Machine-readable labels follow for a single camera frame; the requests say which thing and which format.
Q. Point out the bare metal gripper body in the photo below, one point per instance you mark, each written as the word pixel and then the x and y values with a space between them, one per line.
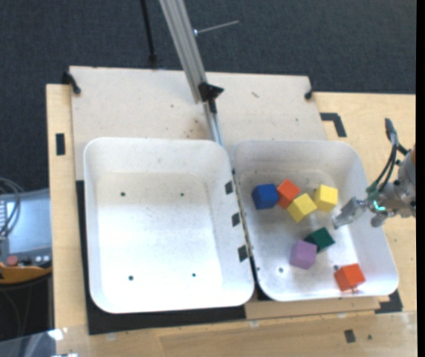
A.
pixel 396 196

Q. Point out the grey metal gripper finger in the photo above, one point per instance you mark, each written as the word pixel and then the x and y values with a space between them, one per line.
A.
pixel 348 212
pixel 379 220

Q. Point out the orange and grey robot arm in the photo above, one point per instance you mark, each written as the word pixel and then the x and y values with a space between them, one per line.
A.
pixel 410 167

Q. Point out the yellow cube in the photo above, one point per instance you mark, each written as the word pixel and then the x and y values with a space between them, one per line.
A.
pixel 301 207
pixel 325 198

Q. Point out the green cube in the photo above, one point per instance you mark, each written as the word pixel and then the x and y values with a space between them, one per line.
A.
pixel 322 237

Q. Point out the purple cube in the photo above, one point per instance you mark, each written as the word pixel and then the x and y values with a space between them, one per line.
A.
pixel 303 254

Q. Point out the orange cube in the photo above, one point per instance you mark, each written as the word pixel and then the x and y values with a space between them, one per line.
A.
pixel 288 191
pixel 349 276

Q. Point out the white plastic tray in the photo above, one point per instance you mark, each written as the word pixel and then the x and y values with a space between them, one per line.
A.
pixel 160 229
pixel 272 236

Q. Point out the blue cube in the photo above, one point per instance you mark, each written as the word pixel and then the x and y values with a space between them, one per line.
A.
pixel 265 196

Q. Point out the pale flat board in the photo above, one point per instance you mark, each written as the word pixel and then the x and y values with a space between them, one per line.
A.
pixel 134 102

